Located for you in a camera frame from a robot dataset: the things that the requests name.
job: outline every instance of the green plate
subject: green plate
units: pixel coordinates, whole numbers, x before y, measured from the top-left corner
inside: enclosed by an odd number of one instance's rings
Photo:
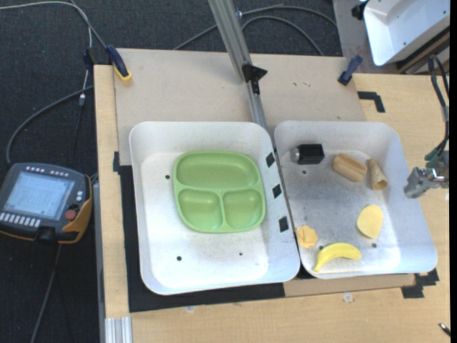
[[[198,232],[244,232],[265,217],[257,164],[232,151],[191,151],[174,164],[174,196],[183,222]]]

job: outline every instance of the dark carpet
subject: dark carpet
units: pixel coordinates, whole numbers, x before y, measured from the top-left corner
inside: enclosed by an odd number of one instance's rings
[[[0,0],[0,6],[36,1]],[[332,18],[331,0],[233,0],[240,11],[277,4],[314,9]],[[214,24],[206,0],[75,0],[106,44],[140,49],[173,49]],[[302,28],[326,56],[341,56],[336,28],[302,11],[269,11]],[[318,55],[290,26],[256,21],[245,30],[251,53]],[[7,173],[4,151],[14,130],[33,113],[82,88],[82,54],[89,44],[85,23],[68,6],[0,10],[0,182]],[[94,38],[99,63],[108,63]],[[225,51],[213,31],[185,49]],[[86,174],[97,170],[95,114],[87,94],[77,131],[78,98],[33,120],[16,138],[12,162],[70,166]],[[93,222],[83,239],[61,250],[49,302],[36,342],[99,340]],[[29,342],[39,315],[56,247],[0,234],[0,342]]]

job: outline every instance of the toy banana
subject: toy banana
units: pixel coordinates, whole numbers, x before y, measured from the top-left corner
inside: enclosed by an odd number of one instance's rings
[[[361,257],[362,253],[354,245],[348,243],[330,244],[317,254],[317,263],[314,271],[319,272],[323,265],[335,258],[360,259]]]

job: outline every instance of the toy food item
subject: toy food item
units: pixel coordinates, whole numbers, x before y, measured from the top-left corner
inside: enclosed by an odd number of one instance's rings
[[[335,172],[353,182],[361,182],[368,171],[365,164],[347,154],[336,155],[331,166]]]
[[[297,239],[303,248],[312,247],[318,241],[316,231],[308,225],[297,227]]]
[[[386,188],[388,186],[388,181],[376,160],[368,160],[368,167],[370,168],[371,188],[375,191]]]
[[[363,235],[376,239],[381,232],[383,218],[384,215],[379,206],[370,204],[362,209],[359,214],[357,219],[357,228]]]
[[[314,267],[315,272],[319,272],[321,267],[335,258],[360,259],[362,253],[354,245],[348,243],[334,243],[323,248],[317,254],[317,262]]]

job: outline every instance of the table surface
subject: table surface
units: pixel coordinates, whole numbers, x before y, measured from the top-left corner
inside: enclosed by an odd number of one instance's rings
[[[357,91],[376,91],[386,113],[361,101],[367,121],[392,126],[401,138],[410,168],[443,136],[438,100],[429,76],[354,74]],[[343,295],[288,297],[259,302],[197,306],[129,313],[119,176],[113,154],[119,149],[114,77],[110,66],[95,68],[96,127],[101,195],[101,238],[107,318],[131,316],[134,342],[447,342],[450,327],[448,190],[420,198],[438,252],[440,281],[425,287],[422,299],[404,299],[400,288]]]

